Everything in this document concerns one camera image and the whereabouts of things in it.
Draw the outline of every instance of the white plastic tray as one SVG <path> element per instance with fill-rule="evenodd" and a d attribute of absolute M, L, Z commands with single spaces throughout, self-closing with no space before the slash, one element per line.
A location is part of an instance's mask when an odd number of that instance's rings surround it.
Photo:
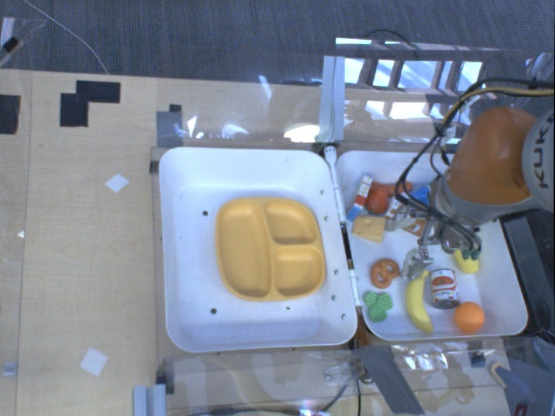
<path fill-rule="evenodd" d="M 216 215 L 226 202 L 249 196 L 290 198 L 314 213 L 326 260 L 326 280 L 317 293 L 252 302 L 224 286 L 216 261 Z M 176 346 L 202 353 L 339 345 L 355 333 L 336 200 L 322 158 L 307 151 L 174 148 L 160 162 L 160 197 L 166 327 Z"/>
<path fill-rule="evenodd" d="M 383 183 L 394 183 L 415 155 L 413 153 L 383 153 L 353 151 L 345 153 L 337 162 L 337 173 L 342 187 L 346 208 L 352 205 L 356 190 L 364 174 Z M 441 159 L 437 166 L 443 170 Z M 415 188 L 423 186 L 434 177 L 428 158 L 421 162 L 409 174 L 408 180 Z M 477 302 L 484 309 L 486 322 L 475 337 L 516 335 L 526 326 L 528 314 L 519 282 L 514 271 L 513 262 L 506 245 L 499 223 L 489 223 L 481 227 L 483 251 L 480 256 L 481 269 L 475 275 L 467 275 L 456 270 L 458 291 L 462 302 Z M 383 257 L 393 258 L 402 267 L 402 262 L 409 250 L 417 247 L 417 237 L 403 231 L 385 233 L 381 244 L 372 243 L 358 236 L 350 235 L 353 262 L 358 276 L 360 295 L 368 291 L 387 291 L 394 303 L 384 322 L 374 323 L 365 320 L 368 327 L 378 337 L 388 341 L 430 340 L 443 338 L 469 337 L 462 334 L 453 324 L 454 310 L 436 309 L 431 305 L 429 283 L 424 292 L 426 308 L 434 324 L 434 332 L 419 330 L 408 317 L 405 309 L 406 281 L 395 279 L 385 290 L 374 287 L 369 279 L 372 264 Z M 444 253 L 439 246 L 430 246 L 430 255 L 434 258 L 433 268 L 454 268 L 452 256 Z"/>

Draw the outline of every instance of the yellow plate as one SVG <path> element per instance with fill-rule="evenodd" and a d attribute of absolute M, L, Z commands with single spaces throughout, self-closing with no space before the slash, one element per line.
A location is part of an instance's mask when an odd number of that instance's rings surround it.
<path fill-rule="evenodd" d="M 249 301 L 308 296 L 325 279 L 316 218 L 285 198 L 237 198 L 222 206 L 216 256 L 224 285 Z"/>

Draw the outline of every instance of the dark floor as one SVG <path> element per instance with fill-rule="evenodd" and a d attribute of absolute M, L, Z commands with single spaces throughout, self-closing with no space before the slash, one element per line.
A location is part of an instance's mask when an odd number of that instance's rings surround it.
<path fill-rule="evenodd" d="M 338 35 L 393 29 L 411 42 L 533 53 L 553 49 L 555 24 L 555 0 L 30 1 L 87 40 L 110 74 L 247 81 L 310 70 Z M 2 16 L 44 18 L 19 0 L 0 0 Z M 53 23 L 9 66 L 102 72 Z"/>

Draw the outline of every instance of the brown pretzel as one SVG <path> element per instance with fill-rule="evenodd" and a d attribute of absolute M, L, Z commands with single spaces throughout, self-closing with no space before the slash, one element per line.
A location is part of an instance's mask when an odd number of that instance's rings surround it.
<path fill-rule="evenodd" d="M 397 276 L 399 265 L 391 259 L 380 259 L 370 269 L 370 280 L 379 289 L 386 289 Z"/>

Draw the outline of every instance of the can label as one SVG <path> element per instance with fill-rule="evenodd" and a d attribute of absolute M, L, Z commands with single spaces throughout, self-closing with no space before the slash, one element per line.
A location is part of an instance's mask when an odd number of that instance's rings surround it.
<path fill-rule="evenodd" d="M 434 306 L 438 309 L 451 309 L 459 305 L 457 278 L 453 270 L 441 269 L 430 273 Z"/>

